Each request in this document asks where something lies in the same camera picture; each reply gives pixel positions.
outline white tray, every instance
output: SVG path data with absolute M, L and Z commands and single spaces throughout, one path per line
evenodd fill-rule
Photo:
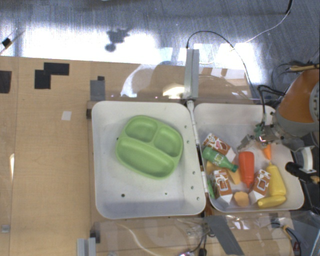
M 116 158 L 116 141 L 129 119 L 146 115 L 175 128 L 183 152 L 173 173 L 155 180 L 133 172 Z M 199 214 L 206 198 L 190 113 L 178 103 L 101 101 L 92 109 L 95 200 L 109 219 Z
M 274 112 L 275 110 L 269 106 L 266 106 L 265 109 L 267 113 L 266 124 L 270 124 L 272 116 L 269 115 L 269 113 L 271 111 Z M 213 133 L 228 143 L 236 152 L 236 148 L 244 136 L 247 134 L 252 135 L 255 125 L 261 122 L 262 107 L 260 105 L 202 103 L 196 106 L 194 117 L 200 143 L 205 140 L 208 133 Z M 256 146 L 248 148 L 248 151 L 254 153 L 255 171 L 266 169 L 269 161 L 264 157 L 263 152 Z M 304 203 L 304 194 L 300 182 L 298 178 L 285 170 L 286 163 L 293 161 L 290 150 L 281 144 L 272 144 L 271 153 L 271 161 L 274 165 L 278 166 L 286 187 L 285 203 L 277 207 L 266 209 L 260 209 L 257 204 L 242 208 L 237 206 L 234 199 L 232 199 L 230 206 L 224 208 L 219 202 L 211 198 L 211 204 L 217 210 L 224 213 L 268 212 L 275 210 L 296 210 L 301 208 Z M 231 189 L 233 193 L 237 191 L 248 191 L 247 187 L 242 182 L 238 185 L 234 185 L 231 182 Z

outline green bottle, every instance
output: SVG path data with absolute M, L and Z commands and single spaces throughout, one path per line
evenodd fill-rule
M 202 152 L 202 157 L 216 166 L 221 168 L 228 168 L 231 172 L 235 173 L 238 166 L 229 162 L 227 157 L 218 151 L 211 149 L 210 147 L 205 147 Z

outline orange carrot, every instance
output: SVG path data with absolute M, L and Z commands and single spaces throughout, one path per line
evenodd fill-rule
M 263 149 L 263 153 L 268 160 L 271 160 L 271 144 L 266 145 Z

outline red bottle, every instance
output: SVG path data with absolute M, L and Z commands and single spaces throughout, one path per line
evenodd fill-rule
M 255 155 L 250 151 L 244 151 L 239 153 L 239 165 L 241 180 L 246 184 L 247 188 L 255 180 Z

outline white cable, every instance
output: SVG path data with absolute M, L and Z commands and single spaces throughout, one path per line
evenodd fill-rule
M 273 26 L 273 27 L 271 27 L 271 28 L 269 28 L 269 29 L 267 29 L 267 30 L 265 30 L 265 31 L 257 34 L 256 36 L 252 37 L 251 39 L 245 41 L 244 44 L 252 41 L 253 39 L 257 38 L 258 36 L 262 35 L 263 33 L 268 32 L 268 31 L 273 30 L 273 29 L 275 29 L 276 27 L 278 27 L 278 26 L 285 20 L 285 18 L 289 15 L 289 13 L 290 13 L 290 11 L 291 11 L 291 9 L 292 9 L 293 4 L 294 4 L 294 0 L 292 0 L 291 7 L 290 7 L 290 9 L 288 10 L 288 12 L 286 13 L 286 15 L 283 17 L 283 19 L 282 19 L 277 25 L 275 25 L 275 26 Z

